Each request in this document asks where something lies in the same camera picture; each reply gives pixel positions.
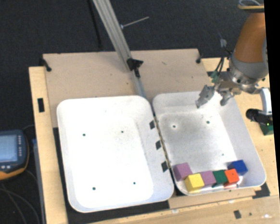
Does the orange cube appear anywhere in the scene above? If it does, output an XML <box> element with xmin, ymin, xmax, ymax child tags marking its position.
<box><xmin>224</xmin><ymin>168</ymin><xmax>241</xmax><ymax>185</ymax></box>

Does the pale wood board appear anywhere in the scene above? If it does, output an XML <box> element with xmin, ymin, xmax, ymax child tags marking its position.
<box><xmin>42</xmin><ymin>35</ymin><xmax>280</xmax><ymax>219</ymax></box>

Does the green cube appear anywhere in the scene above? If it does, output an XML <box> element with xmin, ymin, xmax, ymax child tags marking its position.
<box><xmin>212</xmin><ymin>169</ymin><xmax>229</xmax><ymax>185</ymax></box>

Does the thin black and white rod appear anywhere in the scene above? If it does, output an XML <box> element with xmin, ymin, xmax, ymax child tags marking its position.
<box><xmin>154</xmin><ymin>114</ymin><xmax>177</xmax><ymax>192</ymax></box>

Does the blue cube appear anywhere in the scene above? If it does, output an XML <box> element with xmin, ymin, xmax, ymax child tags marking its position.
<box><xmin>227</xmin><ymin>158</ymin><xmax>249</xmax><ymax>177</ymax></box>

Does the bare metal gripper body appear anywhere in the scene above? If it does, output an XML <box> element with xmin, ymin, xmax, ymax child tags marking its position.
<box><xmin>214</xmin><ymin>71</ymin><xmax>261</xmax><ymax>97</ymax></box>

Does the yellow cube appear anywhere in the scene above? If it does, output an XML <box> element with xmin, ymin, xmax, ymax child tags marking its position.
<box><xmin>183</xmin><ymin>173</ymin><xmax>205</xmax><ymax>194</ymax></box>

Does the white plastic tray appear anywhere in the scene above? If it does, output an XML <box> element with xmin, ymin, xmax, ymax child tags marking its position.
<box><xmin>55</xmin><ymin>91</ymin><xmax>176</xmax><ymax>215</ymax></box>
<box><xmin>151</xmin><ymin>86</ymin><xmax>268</xmax><ymax>199</ymax></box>

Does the black cylinder on white bracket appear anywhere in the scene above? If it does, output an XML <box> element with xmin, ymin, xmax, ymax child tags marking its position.
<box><xmin>243</xmin><ymin>86</ymin><xmax>274</xmax><ymax>129</ymax></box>

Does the purple cube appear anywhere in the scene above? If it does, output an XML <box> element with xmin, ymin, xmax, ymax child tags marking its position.
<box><xmin>199</xmin><ymin>170</ymin><xmax>217</xmax><ymax>187</ymax></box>
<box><xmin>172</xmin><ymin>162</ymin><xmax>193</xmax><ymax>182</ymax></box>

